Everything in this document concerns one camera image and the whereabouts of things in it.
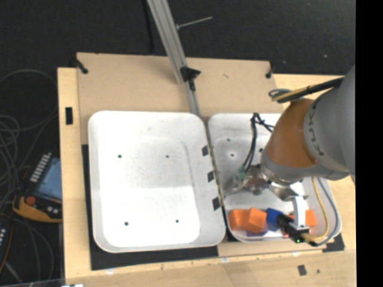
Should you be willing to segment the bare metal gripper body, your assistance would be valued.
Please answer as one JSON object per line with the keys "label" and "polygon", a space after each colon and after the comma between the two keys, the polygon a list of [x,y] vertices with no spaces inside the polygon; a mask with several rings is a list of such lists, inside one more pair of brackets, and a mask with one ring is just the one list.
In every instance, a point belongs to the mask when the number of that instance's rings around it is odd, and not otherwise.
{"label": "bare metal gripper body", "polygon": [[293,189],[295,183],[277,177],[264,164],[257,164],[248,169],[242,165],[224,184],[224,197],[242,190],[260,195],[268,188],[280,200],[289,201],[293,197],[302,195]]}

